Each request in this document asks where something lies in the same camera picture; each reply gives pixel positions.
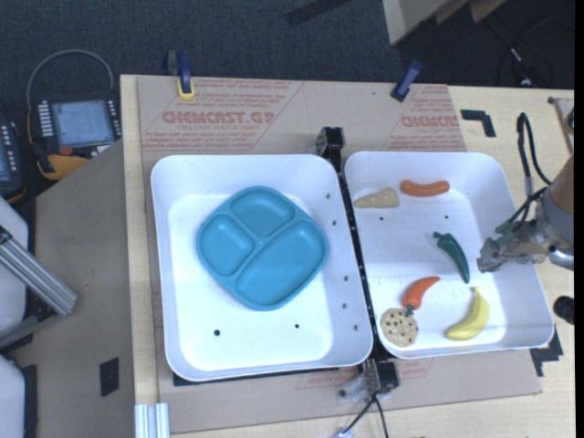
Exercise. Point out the orange chili pepper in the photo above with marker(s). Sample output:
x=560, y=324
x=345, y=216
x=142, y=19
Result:
x=417, y=292

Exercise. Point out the white plastic tray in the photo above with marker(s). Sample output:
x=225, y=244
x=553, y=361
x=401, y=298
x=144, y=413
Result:
x=410, y=253
x=255, y=336

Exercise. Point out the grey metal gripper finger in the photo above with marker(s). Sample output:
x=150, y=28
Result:
x=497, y=250
x=484, y=261

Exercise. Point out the yellow banana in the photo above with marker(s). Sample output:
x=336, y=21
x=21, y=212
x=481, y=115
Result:
x=476, y=320

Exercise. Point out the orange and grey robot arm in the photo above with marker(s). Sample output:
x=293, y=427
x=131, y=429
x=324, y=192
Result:
x=562, y=199

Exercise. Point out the orange sausage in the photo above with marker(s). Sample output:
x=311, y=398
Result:
x=424, y=188

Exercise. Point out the green chili pepper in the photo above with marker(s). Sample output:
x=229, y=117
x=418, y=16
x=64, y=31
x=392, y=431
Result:
x=456, y=253

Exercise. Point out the thin black and white rod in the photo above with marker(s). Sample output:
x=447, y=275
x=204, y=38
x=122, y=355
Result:
x=353, y=226

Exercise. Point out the blue divided plate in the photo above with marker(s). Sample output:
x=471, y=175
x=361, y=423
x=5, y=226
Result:
x=262, y=249

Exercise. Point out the beige chocolate chip biscuit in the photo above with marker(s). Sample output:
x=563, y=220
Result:
x=399, y=327

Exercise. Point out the brown cardboard board red print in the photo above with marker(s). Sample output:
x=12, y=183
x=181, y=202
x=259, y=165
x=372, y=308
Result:
x=255, y=121

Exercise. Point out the black cylinder on white bracket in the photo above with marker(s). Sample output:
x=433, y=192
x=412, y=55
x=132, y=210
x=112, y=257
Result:
x=565, y=308

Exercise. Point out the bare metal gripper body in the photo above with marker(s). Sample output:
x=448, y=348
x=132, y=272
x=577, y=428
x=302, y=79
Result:
x=524, y=244

